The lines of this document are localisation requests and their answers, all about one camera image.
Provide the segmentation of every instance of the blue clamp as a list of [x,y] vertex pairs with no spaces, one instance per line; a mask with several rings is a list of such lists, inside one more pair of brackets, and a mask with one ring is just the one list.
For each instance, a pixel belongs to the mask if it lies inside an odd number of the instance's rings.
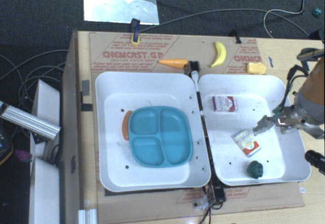
[[138,19],[132,19],[131,24],[130,24],[130,32],[133,33],[132,34],[132,39],[131,39],[131,43],[133,45],[138,46],[140,43],[140,20]]

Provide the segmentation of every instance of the green object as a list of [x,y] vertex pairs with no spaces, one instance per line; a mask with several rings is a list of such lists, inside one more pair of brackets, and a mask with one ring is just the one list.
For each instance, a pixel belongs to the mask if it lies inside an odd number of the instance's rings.
[[247,167],[247,173],[250,177],[258,179],[263,176],[263,165],[258,161],[252,161]]
[[316,18],[319,18],[321,16],[321,9],[320,8],[315,8],[313,11],[313,16]]

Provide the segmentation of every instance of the blue plate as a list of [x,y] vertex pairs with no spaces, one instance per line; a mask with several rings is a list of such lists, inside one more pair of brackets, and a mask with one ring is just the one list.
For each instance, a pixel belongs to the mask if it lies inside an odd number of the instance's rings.
[[192,137],[186,116],[172,107],[135,110],[128,121],[134,159],[148,167],[173,167],[192,156]]

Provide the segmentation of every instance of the yellow banana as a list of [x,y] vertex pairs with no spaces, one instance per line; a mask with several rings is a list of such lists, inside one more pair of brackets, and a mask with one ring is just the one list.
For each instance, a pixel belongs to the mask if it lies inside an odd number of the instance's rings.
[[216,65],[223,64],[225,57],[227,55],[225,46],[221,42],[215,42],[215,48],[217,50],[217,57],[216,57],[214,63],[210,65],[210,68],[213,68]]

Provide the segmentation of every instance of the yellow sponge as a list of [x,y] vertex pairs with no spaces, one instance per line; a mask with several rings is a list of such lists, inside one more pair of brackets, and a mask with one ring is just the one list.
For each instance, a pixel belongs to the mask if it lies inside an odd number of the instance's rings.
[[261,62],[250,62],[247,65],[247,72],[250,74],[263,75],[266,72],[266,66]]

